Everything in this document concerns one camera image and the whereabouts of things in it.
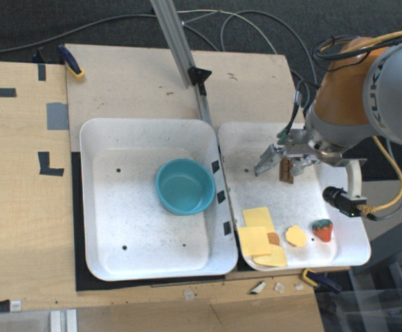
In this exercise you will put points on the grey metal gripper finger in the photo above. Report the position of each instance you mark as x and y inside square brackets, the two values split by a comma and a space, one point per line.
[269, 159]
[302, 166]

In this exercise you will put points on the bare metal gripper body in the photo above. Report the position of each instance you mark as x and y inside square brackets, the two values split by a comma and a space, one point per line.
[311, 147]

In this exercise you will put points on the brown chocolate bar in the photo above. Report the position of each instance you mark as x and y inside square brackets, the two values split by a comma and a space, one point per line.
[285, 173]

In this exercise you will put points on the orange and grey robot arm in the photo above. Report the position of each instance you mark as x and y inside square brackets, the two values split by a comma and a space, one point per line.
[346, 95]

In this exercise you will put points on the white plastic tray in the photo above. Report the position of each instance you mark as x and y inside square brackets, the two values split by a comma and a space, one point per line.
[290, 202]
[135, 199]

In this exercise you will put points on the yellow cheese slice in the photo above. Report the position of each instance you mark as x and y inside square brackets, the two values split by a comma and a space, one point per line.
[276, 258]
[257, 217]
[253, 241]

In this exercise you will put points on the red strawberry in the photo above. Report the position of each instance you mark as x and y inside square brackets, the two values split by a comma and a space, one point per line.
[323, 231]

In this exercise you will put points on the round yellow chip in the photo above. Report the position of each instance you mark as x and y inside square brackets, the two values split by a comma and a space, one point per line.
[295, 236]

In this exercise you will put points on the small brown biscuit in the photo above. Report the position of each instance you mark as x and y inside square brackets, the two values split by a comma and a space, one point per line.
[274, 238]

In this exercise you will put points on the blue bowl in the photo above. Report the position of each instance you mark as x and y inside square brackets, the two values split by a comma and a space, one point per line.
[185, 189]

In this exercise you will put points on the pale wood board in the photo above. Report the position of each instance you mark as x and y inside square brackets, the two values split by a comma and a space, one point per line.
[135, 85]

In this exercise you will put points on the black cylinder on white bracket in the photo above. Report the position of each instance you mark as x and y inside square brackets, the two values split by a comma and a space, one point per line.
[342, 201]

